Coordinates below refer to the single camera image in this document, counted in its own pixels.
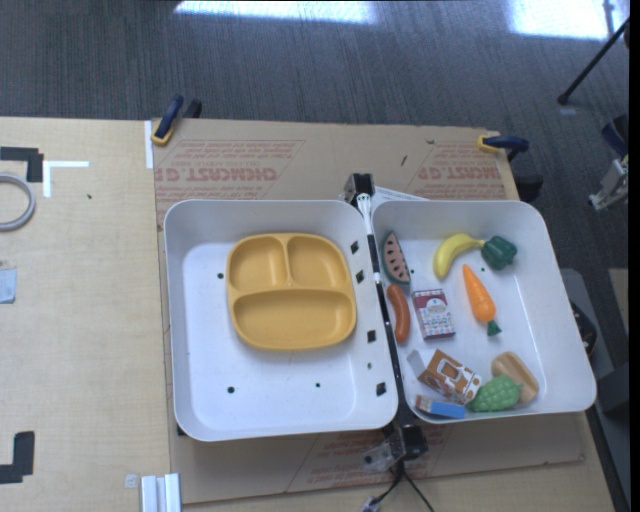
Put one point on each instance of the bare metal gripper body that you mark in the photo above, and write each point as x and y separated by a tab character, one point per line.
612	185

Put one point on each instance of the green bell pepper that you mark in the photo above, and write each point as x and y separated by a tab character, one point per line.
499	253

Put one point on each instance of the white plastic tray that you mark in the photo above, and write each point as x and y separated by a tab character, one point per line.
540	310
280	390

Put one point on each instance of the orange carrot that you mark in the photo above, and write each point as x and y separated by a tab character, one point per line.
479	297

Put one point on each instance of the yellow banana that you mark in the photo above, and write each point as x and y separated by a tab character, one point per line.
445	252

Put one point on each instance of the tan bread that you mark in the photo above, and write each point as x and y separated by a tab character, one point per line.
517	370

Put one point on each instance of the white paper sheet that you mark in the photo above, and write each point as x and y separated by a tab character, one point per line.
395	193

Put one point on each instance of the red and white carton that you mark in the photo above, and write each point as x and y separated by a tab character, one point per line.
433	315

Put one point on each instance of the red and green watermelon slice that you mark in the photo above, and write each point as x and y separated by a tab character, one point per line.
396	260

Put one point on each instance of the green grapes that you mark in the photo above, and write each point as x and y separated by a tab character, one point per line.
495	395

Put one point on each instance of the orange sausage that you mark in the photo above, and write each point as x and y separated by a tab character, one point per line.
401	315

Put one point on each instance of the orange and white carton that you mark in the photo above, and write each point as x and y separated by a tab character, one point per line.
450	377

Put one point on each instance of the blue and orange box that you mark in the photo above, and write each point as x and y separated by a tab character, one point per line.
442	407

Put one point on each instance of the brown cardboard board red print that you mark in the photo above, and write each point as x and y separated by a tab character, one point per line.
300	160

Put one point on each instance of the yellow divided plate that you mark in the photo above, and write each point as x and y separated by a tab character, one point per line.
292	317

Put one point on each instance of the white tape roll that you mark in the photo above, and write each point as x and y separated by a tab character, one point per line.
30	205

